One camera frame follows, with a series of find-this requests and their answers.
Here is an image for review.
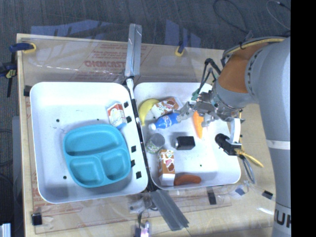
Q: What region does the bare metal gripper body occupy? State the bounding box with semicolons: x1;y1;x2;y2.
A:
194;90;245;122

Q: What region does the orange carrot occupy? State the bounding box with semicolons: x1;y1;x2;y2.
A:
193;110;205;140

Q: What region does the brown and white carton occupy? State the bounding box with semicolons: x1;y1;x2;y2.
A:
150;97;181;119
157;149;176;187

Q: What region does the blue bottle white cap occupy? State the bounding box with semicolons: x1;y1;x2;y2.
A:
148;112;182;131

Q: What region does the black can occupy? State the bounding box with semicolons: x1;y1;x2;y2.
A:
175;135;197;151

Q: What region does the yellow banana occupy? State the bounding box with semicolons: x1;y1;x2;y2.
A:
138;98;161;127

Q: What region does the white plastic tray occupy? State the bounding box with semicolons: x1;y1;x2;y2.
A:
29;81;149;204
133;81;242;191

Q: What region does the grey and green can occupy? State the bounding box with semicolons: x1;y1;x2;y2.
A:
145;132;166;155

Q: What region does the red-brown sausage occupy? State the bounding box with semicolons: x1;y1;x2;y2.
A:
173;174;202;187

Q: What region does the white and red carton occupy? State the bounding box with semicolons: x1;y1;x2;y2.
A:
106;102;128;130

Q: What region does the brown cardboard board red print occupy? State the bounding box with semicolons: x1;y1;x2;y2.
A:
21;37;234;235

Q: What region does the blue divided plate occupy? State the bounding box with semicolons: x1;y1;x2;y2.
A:
62;123;132;189

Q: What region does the black cylinder on white bracket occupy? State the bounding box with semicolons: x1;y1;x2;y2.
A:
214;117;244;157

